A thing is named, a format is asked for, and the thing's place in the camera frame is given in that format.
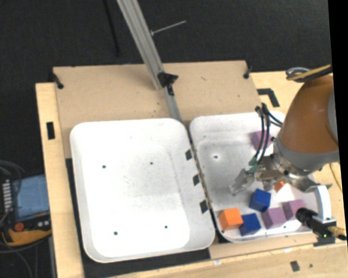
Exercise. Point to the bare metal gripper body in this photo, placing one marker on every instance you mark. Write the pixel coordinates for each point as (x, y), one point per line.
(272, 171)

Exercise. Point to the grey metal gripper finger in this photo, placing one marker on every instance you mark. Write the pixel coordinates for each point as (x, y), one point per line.
(270, 184)
(242, 182)

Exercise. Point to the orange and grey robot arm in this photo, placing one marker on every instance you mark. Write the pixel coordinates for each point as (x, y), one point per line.
(308, 125)

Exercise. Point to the orange cube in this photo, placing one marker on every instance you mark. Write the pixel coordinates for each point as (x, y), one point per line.
(230, 219)
(279, 186)

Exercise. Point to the blue cube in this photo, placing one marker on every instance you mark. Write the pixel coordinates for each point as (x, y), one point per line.
(250, 224)
(259, 200)

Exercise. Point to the white plastic tray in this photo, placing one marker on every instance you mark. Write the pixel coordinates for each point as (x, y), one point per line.
(224, 173)
(136, 192)

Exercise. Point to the purple cube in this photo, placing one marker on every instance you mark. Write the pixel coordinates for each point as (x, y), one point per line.
(273, 218)
(258, 139)
(292, 208)

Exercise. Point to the pale brown flat board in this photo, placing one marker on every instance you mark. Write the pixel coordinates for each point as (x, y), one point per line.
(113, 95)

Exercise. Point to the black cylinder on white bracket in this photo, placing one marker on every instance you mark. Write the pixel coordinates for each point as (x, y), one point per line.
(313, 218)

